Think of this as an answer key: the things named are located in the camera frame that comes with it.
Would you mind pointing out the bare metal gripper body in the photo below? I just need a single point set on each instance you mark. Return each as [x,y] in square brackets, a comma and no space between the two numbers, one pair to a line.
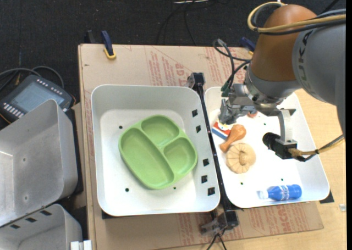
[242,103]

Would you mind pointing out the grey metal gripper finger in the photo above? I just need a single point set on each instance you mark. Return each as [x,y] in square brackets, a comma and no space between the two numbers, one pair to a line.
[223,114]
[232,115]

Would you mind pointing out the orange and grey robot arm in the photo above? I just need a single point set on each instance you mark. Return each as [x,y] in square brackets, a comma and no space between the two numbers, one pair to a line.
[277,51]

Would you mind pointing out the small pink toy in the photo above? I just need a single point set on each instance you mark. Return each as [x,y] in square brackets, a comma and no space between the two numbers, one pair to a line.
[252,114]

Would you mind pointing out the red white blue carton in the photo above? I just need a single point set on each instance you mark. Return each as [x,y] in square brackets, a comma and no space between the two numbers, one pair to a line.
[220,130]

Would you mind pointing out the orange toy chicken drumstick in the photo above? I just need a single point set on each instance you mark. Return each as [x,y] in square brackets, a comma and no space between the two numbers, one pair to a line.
[235,133]

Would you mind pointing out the thin black rod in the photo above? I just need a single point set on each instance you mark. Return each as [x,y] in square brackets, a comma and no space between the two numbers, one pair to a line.
[214,144]

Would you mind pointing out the beige round toy bread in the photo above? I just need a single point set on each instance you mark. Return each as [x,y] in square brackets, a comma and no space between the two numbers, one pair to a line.
[239,159]

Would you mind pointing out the white plastic tray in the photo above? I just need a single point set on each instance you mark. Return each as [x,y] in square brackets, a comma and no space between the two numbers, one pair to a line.
[115,139]
[272,172]

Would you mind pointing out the green divided plate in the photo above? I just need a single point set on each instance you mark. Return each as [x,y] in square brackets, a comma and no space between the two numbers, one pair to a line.
[154,158]

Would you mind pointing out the blue plastic bottle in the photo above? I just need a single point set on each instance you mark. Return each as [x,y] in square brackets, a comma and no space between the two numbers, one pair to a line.
[283,192]

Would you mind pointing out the brown cardboard board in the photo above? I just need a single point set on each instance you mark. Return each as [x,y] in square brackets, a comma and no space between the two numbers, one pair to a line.
[132,65]

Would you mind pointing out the black cylinder on white bracket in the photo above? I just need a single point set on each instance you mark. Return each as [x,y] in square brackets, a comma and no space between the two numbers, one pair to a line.
[277,143]

